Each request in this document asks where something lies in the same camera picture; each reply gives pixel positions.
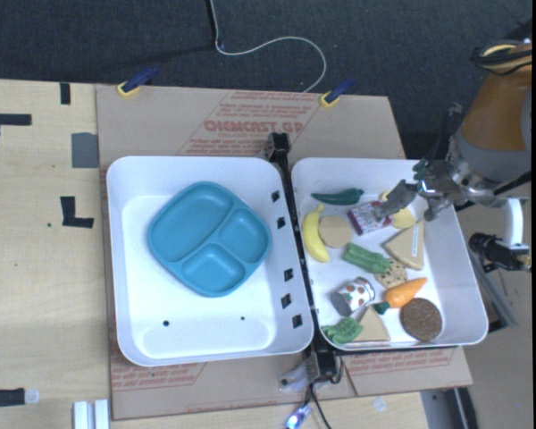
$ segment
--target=blue divided plate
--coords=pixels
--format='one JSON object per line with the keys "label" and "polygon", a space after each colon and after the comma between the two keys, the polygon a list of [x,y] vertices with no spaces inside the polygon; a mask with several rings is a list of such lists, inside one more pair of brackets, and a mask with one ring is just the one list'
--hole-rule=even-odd
{"label": "blue divided plate", "polygon": [[272,244],[258,214],[208,181],[176,195],[151,222],[147,239],[161,265],[207,297],[233,292],[264,261]]}

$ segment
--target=white tray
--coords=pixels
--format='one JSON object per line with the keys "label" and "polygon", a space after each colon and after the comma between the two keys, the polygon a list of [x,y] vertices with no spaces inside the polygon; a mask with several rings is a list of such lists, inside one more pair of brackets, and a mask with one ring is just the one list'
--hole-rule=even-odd
{"label": "white tray", "polygon": [[[394,188],[405,179],[413,182],[413,165],[417,161],[307,158],[292,169],[292,184],[300,223],[319,202],[311,197],[315,192],[334,192],[359,188],[364,194],[359,203],[379,199],[381,193]],[[427,204],[417,197],[409,209],[417,219],[423,219]],[[353,206],[325,205],[322,215],[345,215]],[[355,232],[352,241],[371,251],[389,255],[381,244],[400,232],[393,226],[363,236]],[[371,273],[341,259],[343,249],[328,248],[331,260],[320,263],[306,251],[306,265],[320,326],[337,323],[341,316],[332,306],[330,294],[342,284],[363,276],[376,291],[375,301],[382,301],[385,289]],[[420,342],[409,336],[399,322],[399,309],[391,308],[381,318],[389,330],[391,341],[346,344],[339,349],[412,349],[474,344],[482,341],[488,331],[488,319],[469,260],[465,240],[453,208],[443,210],[431,222],[424,223],[424,267],[421,271],[408,269],[409,279],[426,276],[427,283],[417,297],[429,299],[443,318],[441,334],[431,342]]]}
{"label": "white tray", "polygon": [[[266,259],[224,297],[196,294],[147,245],[155,215],[198,181],[230,190],[272,235]],[[244,157],[128,156],[110,166],[107,192],[117,338],[131,362],[251,358],[295,353],[310,343],[314,325],[306,287],[281,176],[271,164]]]}

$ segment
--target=orange carrot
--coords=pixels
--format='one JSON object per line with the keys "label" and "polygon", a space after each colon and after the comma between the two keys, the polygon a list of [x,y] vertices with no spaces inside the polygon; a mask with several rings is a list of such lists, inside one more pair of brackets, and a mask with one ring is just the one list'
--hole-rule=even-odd
{"label": "orange carrot", "polygon": [[389,302],[391,308],[401,308],[409,302],[417,292],[419,292],[419,289],[421,289],[426,282],[427,278],[423,276],[393,286],[385,292],[385,301]]}

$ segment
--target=cardboard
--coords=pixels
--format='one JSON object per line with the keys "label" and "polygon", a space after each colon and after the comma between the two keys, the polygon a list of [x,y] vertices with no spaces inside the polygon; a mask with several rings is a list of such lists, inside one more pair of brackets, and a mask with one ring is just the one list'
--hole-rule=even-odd
{"label": "cardboard", "polygon": [[[129,363],[115,337],[105,174],[122,156],[261,156],[271,132],[287,132],[291,166],[309,157],[405,158],[386,97],[343,96],[330,109],[316,94],[142,87],[129,98],[96,86],[99,164],[110,330],[113,419],[299,402],[278,377],[303,355],[145,368]],[[344,379],[320,399],[465,386],[461,348],[343,358]]]}

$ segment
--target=beige round disc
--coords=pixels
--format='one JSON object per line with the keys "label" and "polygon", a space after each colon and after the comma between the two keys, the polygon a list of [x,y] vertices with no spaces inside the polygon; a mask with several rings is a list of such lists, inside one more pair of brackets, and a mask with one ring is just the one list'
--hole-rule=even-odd
{"label": "beige round disc", "polygon": [[342,248],[351,241],[351,226],[340,216],[322,216],[318,232],[323,243],[330,248]]}

